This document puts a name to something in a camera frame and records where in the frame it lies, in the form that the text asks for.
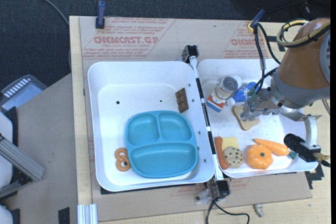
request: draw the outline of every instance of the small can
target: small can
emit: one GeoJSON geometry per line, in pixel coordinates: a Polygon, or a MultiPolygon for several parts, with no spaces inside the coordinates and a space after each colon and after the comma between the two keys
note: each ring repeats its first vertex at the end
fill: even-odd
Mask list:
{"type": "Polygon", "coordinates": [[[221,78],[209,97],[206,100],[208,107],[220,112],[226,100],[241,86],[241,78],[239,76],[225,76],[221,78]]]}
{"type": "Polygon", "coordinates": [[[238,81],[231,76],[222,78],[221,83],[216,88],[216,95],[222,100],[228,99],[238,89],[238,81]]]}

